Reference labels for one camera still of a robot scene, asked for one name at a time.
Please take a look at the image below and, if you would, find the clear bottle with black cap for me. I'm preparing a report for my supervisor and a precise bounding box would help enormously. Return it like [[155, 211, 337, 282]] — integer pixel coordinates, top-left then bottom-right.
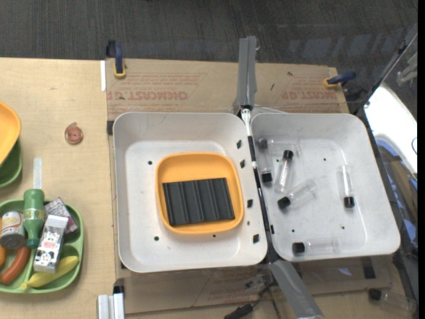
[[336, 164, 356, 209], [277, 178, 318, 211], [368, 287, 418, 314], [274, 150, 296, 194], [291, 238, 341, 257], [258, 138, 274, 184]]

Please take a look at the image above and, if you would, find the orange carrot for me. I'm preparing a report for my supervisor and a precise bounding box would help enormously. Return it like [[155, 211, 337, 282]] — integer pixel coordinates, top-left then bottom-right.
[[0, 217, 7, 267]]

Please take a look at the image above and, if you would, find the black ribbed rack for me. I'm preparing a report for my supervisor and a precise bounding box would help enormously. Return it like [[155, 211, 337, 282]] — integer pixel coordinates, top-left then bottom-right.
[[161, 177, 236, 227]]

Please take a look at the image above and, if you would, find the orange square plate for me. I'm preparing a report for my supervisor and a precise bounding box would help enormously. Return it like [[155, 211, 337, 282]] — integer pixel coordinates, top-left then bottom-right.
[[155, 152, 245, 236]]

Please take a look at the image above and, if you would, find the brown cardboard board red print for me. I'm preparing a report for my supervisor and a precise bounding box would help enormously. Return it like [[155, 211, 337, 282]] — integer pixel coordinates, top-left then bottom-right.
[[105, 57, 392, 315]]

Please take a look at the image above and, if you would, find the white plastic tray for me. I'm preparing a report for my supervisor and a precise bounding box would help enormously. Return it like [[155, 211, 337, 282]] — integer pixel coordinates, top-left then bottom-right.
[[249, 112, 402, 263], [112, 111, 269, 274]]

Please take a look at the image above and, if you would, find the thin black and white rod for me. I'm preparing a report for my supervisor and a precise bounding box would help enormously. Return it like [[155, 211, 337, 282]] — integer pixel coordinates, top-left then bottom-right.
[[240, 108, 277, 263]]

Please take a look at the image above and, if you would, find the yellow banana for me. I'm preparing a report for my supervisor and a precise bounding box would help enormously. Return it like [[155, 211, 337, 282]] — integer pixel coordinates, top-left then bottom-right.
[[27, 255, 80, 289]]

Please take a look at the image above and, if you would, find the orange divided plate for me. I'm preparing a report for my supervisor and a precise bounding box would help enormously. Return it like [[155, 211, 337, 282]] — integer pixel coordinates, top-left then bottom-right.
[[0, 100, 23, 166]]

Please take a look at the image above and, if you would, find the red sausage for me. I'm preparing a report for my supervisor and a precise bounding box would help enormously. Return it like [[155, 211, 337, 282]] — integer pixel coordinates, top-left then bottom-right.
[[0, 245, 32, 285]]

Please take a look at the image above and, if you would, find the white carton with cow print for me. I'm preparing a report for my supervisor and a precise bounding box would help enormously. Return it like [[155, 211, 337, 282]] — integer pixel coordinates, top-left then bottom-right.
[[33, 214, 70, 274]]

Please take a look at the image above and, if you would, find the brown round biscuit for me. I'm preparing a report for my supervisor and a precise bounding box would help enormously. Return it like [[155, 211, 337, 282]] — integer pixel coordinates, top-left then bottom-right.
[[64, 122, 84, 145]]

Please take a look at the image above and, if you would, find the green bottle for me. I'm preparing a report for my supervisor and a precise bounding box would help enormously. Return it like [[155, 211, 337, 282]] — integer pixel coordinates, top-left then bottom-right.
[[23, 188, 46, 250]]

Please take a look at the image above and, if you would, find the pink packet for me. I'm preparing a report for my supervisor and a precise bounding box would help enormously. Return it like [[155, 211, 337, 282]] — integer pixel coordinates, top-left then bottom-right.
[[43, 196, 79, 235]]

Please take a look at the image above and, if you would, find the small can with yellow label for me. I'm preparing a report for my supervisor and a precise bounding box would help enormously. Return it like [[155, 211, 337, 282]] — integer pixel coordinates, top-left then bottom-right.
[[0, 210, 27, 251]]

